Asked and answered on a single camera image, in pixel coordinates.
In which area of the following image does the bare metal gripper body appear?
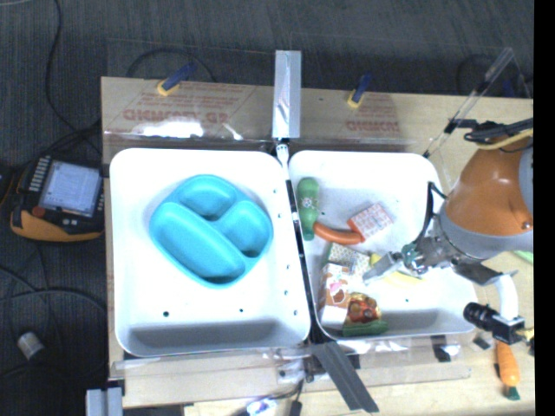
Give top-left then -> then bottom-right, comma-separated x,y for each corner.
401,233 -> 461,276

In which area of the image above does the yellow banana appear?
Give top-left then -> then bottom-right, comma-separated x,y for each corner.
369,252 -> 427,289

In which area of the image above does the green and white packet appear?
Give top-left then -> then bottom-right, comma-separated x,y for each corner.
326,243 -> 372,277

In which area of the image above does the orange and white carton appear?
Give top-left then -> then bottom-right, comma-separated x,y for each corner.
346,202 -> 395,242

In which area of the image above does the slice of pizza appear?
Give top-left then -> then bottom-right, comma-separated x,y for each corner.
341,291 -> 390,338

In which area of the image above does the white carton with pictures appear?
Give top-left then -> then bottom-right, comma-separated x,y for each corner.
318,263 -> 352,327

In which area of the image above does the orange sausage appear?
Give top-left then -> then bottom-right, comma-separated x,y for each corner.
312,221 -> 366,246

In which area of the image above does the white plastic tray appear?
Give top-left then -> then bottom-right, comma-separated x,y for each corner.
287,149 -> 480,342
108,146 -> 312,359

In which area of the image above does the green plastic bottle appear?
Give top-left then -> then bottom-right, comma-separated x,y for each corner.
296,177 -> 323,243

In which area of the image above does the orange carrot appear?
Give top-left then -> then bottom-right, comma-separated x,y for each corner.
495,340 -> 522,402

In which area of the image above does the blue divided plate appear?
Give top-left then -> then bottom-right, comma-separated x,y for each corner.
148,173 -> 275,289

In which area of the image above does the brown cardboard board red print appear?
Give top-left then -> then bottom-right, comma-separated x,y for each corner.
100,75 -> 535,409

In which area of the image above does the grey metal can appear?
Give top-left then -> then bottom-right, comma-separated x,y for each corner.
16,330 -> 46,361

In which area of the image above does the black cylinder on white bracket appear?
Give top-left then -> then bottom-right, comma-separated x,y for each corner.
454,262 -> 526,346

